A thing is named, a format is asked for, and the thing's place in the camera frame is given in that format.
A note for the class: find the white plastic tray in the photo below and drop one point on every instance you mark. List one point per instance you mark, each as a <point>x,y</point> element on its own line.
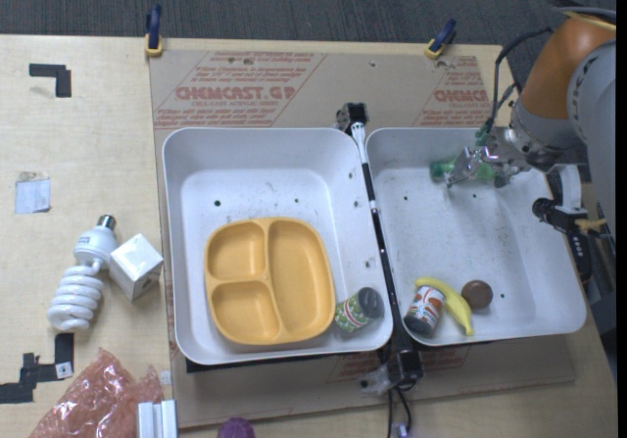
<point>274,166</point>
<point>441,240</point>

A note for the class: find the yellow divided plate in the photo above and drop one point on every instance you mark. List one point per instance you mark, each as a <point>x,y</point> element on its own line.
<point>299,269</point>

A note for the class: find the green patterned can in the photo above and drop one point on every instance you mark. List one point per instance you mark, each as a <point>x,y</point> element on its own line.
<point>355,312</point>

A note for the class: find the brown cardboard board red print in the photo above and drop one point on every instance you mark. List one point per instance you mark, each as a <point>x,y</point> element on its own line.
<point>303,88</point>

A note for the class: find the orange and white can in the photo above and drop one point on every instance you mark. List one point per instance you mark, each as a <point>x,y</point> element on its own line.
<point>425,311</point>

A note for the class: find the thin black and white rod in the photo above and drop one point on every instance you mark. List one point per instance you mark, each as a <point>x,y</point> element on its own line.
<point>379,240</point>

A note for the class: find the pink bubble wrap bag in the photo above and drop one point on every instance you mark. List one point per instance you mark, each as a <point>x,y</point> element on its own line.
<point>93,402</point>

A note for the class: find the brown round kiwi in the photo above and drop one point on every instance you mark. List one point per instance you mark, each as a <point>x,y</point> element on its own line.
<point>476,294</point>

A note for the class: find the green bottle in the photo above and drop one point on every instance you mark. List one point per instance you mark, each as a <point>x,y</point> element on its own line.
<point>438,169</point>

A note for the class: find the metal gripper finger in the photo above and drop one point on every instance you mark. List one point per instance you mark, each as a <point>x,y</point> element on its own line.
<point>460,176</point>
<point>469,157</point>

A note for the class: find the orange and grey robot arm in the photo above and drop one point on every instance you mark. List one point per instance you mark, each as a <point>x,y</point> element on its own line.
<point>558,68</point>

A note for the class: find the black cylinder on white bracket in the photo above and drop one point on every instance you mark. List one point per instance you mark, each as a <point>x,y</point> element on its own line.
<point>570,191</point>

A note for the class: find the white spiral light bulb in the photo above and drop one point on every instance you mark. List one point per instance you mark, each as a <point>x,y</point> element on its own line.
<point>78,289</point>

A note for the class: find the yellow banana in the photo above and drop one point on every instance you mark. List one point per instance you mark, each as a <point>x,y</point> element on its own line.
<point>459,304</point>

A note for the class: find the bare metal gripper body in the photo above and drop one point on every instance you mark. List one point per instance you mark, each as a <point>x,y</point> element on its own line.
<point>509,154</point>

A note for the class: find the purple round object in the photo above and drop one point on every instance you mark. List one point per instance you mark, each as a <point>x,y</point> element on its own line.
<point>236,428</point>

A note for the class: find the white cube box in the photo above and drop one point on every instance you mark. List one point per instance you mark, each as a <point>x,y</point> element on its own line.
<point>134,264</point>

